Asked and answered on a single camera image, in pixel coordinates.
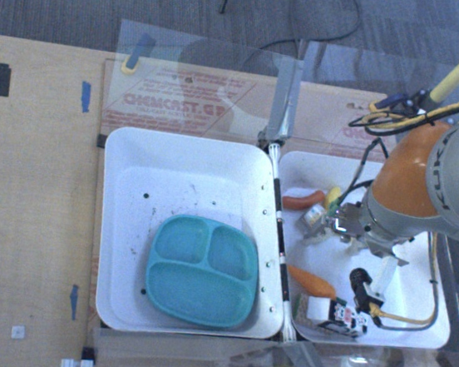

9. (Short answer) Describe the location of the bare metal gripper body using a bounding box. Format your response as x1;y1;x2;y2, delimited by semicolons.
329;201;416;268

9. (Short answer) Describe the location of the small silver can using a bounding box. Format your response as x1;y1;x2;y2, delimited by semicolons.
299;201;329;232

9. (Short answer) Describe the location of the yellow banana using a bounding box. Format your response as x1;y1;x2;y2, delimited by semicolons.
323;185;344;213

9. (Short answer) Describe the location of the red toy sausage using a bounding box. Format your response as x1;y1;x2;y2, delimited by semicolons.
280;185;328;216

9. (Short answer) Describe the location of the thin black and white rod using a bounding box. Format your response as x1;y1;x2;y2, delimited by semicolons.
242;141;322;344

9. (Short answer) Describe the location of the orange carrot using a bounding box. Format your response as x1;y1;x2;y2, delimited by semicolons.
283;264;342;301

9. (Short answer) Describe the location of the white cube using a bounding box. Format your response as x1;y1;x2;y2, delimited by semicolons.
305;295;333;323

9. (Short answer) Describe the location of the white plastic tray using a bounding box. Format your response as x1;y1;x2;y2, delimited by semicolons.
80;123;307;353
254;148;459;361

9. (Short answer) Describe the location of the white carton with cow print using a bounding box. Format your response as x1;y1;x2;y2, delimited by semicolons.
315;298;373;341

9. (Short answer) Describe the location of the teal divided plate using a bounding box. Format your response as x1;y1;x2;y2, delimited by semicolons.
139;210;268;334

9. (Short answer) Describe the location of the brown cardboard board red print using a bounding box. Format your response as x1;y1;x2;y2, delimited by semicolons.
67;56;459;367

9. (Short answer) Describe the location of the black cylinder on white bracket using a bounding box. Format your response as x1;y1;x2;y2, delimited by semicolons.
344;251;399;319

